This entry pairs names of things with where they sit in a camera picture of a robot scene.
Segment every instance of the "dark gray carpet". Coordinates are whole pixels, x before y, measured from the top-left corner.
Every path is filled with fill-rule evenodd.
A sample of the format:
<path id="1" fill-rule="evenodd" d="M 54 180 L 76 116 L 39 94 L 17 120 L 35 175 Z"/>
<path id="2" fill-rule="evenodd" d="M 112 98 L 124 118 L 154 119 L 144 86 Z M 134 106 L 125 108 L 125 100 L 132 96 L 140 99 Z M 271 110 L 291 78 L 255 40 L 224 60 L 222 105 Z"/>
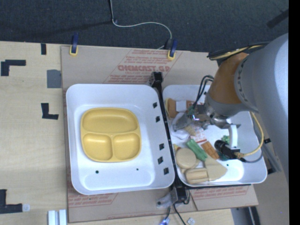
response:
<path id="1" fill-rule="evenodd" d="M 120 25 L 163 23 L 178 49 L 214 52 L 271 41 L 288 32 L 289 0 L 112 0 Z M 108 0 L 0 0 L 0 40 L 158 48 L 169 38 L 158 25 L 118 28 Z"/>

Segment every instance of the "table surface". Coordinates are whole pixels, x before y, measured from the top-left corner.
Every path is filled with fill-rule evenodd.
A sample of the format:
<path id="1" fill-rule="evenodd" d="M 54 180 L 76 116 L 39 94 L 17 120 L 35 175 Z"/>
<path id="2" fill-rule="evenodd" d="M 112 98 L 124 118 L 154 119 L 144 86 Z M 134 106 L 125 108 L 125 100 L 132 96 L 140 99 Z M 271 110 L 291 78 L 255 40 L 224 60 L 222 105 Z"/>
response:
<path id="1" fill-rule="evenodd" d="M 49 210 L 67 209 L 66 159 L 61 88 L 47 88 L 47 70 L 61 70 L 60 45 L 0 42 L 0 61 L 26 60 L 26 66 L 10 66 L 0 77 L 0 189 L 7 189 L 7 204 L 29 204 L 30 211 L 0 214 L 1 224 L 46 224 Z M 57 120 L 42 119 L 41 103 Z M 196 224 L 233 225 L 230 209 L 181 213 Z M 164 216 L 132 217 L 85 222 L 101 224 L 153 224 Z M 182 224 L 170 215 L 170 224 Z"/>

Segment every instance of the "cardboard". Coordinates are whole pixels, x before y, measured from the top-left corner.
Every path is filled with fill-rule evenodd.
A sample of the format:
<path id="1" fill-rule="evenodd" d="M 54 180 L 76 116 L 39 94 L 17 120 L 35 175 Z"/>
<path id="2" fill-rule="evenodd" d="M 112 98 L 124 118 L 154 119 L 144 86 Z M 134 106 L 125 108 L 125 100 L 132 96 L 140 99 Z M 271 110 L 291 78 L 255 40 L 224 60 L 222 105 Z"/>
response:
<path id="1" fill-rule="evenodd" d="M 77 83 L 147 84 L 153 71 L 163 73 L 163 88 L 171 84 L 199 84 L 204 75 L 215 74 L 217 63 L 202 52 L 177 51 L 171 61 L 166 50 L 80 46 L 78 55 L 73 57 L 69 48 L 61 46 L 69 222 L 165 214 L 166 209 L 156 207 L 156 199 L 165 196 L 167 188 L 89 196 L 74 190 L 70 179 L 66 91 Z M 257 205 L 252 186 L 233 188 L 232 191 L 228 187 L 192 190 L 190 203 L 179 206 L 178 211 Z"/>

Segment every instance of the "yellow bowl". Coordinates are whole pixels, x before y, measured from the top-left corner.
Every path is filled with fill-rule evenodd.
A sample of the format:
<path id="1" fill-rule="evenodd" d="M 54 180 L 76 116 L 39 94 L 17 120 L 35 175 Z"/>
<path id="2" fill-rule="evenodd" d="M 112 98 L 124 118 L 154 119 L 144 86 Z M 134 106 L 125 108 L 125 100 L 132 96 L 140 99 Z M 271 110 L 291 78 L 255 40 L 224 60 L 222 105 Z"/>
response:
<path id="1" fill-rule="evenodd" d="M 81 117 L 84 153 L 98 162 L 125 162 L 136 158 L 142 146 L 136 116 L 123 108 L 93 108 Z"/>

